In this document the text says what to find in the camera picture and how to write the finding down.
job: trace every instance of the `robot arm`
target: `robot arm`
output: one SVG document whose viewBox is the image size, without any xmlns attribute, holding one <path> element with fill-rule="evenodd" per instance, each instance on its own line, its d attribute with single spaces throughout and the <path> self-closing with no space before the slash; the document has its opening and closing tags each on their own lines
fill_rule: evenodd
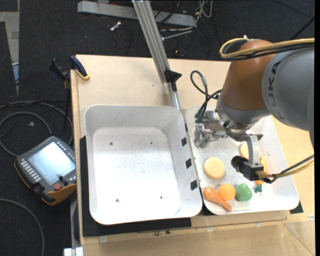
<svg viewBox="0 0 320 256">
<path fill-rule="evenodd" d="M 314 148 L 314 39 L 307 44 L 296 41 L 297 45 L 280 50 L 286 42 L 277 48 L 279 43 L 249 40 L 238 54 L 223 54 L 232 61 L 216 109 L 205 112 L 201 124 L 196 125 L 197 147 L 205 148 L 226 137 L 247 142 L 249 159 L 234 159 L 232 166 L 249 180 L 259 179 L 255 173 L 263 168 L 257 154 L 262 134 L 247 132 L 265 116 L 273 115 L 288 126 L 309 131 Z M 269 50 L 260 53 L 260 49 Z"/>
</svg>

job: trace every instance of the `white tray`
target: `white tray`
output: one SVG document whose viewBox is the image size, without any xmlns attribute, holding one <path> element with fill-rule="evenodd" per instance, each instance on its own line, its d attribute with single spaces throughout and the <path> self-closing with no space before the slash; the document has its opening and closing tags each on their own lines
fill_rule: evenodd
<svg viewBox="0 0 320 256">
<path fill-rule="evenodd" d="M 252 212 L 291 210 L 299 204 L 299 195 L 291 176 L 277 179 L 272 184 L 262 184 L 262 192 L 255 193 L 256 184 L 244 178 L 242 173 L 236 172 L 231 165 L 231 159 L 239 156 L 239 146 L 243 142 L 237 142 L 232 138 L 220 138 L 210 143 L 206 148 L 198 148 L 194 144 L 195 139 L 195 114 L 200 107 L 195 106 L 186 110 L 185 120 L 191 140 L 191 147 L 195 157 L 195 165 L 200 181 L 201 190 L 205 187 L 213 187 L 216 190 L 221 184 L 232 184 L 235 188 L 241 183 L 246 183 L 252 189 L 252 199 L 249 201 L 237 201 L 233 199 L 227 203 L 232 211 L 227 212 L 220 205 L 204 199 L 207 209 L 216 215 L 229 215 Z M 214 106 L 208 106 L 207 110 L 214 110 Z M 268 173 L 279 173 L 288 167 L 281 144 L 270 116 L 262 118 L 250 131 L 253 134 L 263 134 L 259 141 L 260 154 L 265 157 Z M 217 157 L 225 164 L 225 175 L 221 179 L 211 179 L 203 171 L 203 163 L 209 157 Z"/>
<path fill-rule="evenodd" d="M 94 105 L 84 119 L 89 209 L 96 222 L 188 218 L 201 211 L 181 112 L 172 106 Z"/>
</svg>

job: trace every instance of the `wooden table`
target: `wooden table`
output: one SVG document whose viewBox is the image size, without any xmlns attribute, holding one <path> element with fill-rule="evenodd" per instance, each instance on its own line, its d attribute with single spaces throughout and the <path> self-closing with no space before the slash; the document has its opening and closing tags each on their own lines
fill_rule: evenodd
<svg viewBox="0 0 320 256">
<path fill-rule="evenodd" d="M 171 105 L 168 86 L 161 84 L 152 58 L 119 56 L 76 56 L 89 80 L 71 70 L 72 111 L 77 171 L 79 237 L 85 256 L 149 255 L 315 255 L 314 166 L 293 176 L 303 213 L 268 211 L 232 215 L 199 214 L 192 227 L 100 237 L 82 235 L 82 198 L 79 139 L 85 133 L 84 113 L 92 105 Z M 227 61 L 169 59 L 177 81 L 181 111 L 204 101 L 190 81 L 193 70 L 206 78 L 209 92 L 221 89 L 230 63 Z M 314 153 L 309 133 L 273 119 L 287 160 L 292 166 Z"/>
</svg>

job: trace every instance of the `orange ball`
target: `orange ball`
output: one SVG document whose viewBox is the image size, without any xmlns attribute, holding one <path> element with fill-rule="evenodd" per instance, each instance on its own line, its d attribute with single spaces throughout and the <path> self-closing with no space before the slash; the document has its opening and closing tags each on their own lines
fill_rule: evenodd
<svg viewBox="0 0 320 256">
<path fill-rule="evenodd" d="M 222 184 L 218 188 L 218 194 L 224 201 L 231 201 L 236 196 L 236 189 L 231 184 Z"/>
</svg>

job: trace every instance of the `black floor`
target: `black floor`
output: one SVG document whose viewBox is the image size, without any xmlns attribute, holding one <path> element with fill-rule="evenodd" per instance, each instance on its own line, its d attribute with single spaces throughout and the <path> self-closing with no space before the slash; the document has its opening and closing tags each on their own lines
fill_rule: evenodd
<svg viewBox="0 0 320 256">
<path fill-rule="evenodd" d="M 67 90 L 63 82 L 49 70 L 49 63 L 57 59 L 70 69 L 69 57 L 75 54 L 150 57 L 140 24 L 136 20 L 104 17 L 77 12 L 78 0 L 28 0 L 20 3 L 19 29 L 19 96 L 16 94 L 14 74 L 4 23 L 0 22 L 0 122 L 7 115 L 23 111 L 24 106 L 6 107 L 17 101 L 50 101 L 64 110 Z M 170 12 L 179 1 L 152 1 L 154 10 Z M 177 13 L 196 17 L 199 1 L 181 1 Z M 223 61 L 217 53 L 221 45 L 233 38 L 249 38 L 271 42 L 293 37 L 314 38 L 315 0 L 215 0 L 211 18 L 199 19 L 191 33 L 165 40 L 168 58 L 178 58 L 175 51 L 189 60 Z M 118 21 L 122 25 L 110 30 Z M 160 29 L 177 28 L 162 24 Z M 163 37 L 176 32 L 161 32 Z M 45 112 L 55 135 L 68 140 L 63 131 L 63 116 L 42 105 L 28 107 L 35 113 Z M 0 140 L 16 153 L 34 147 L 48 134 L 43 126 L 29 126 L 25 116 L 5 122 L 0 127 Z M 0 147 L 0 198 L 23 204 L 39 219 L 45 238 L 46 256 L 61 256 L 71 246 L 69 201 L 51 207 L 39 201 L 22 183 L 13 163 L 15 157 Z M 0 255 L 40 255 L 41 235 L 37 223 L 24 209 L 0 202 Z"/>
</svg>

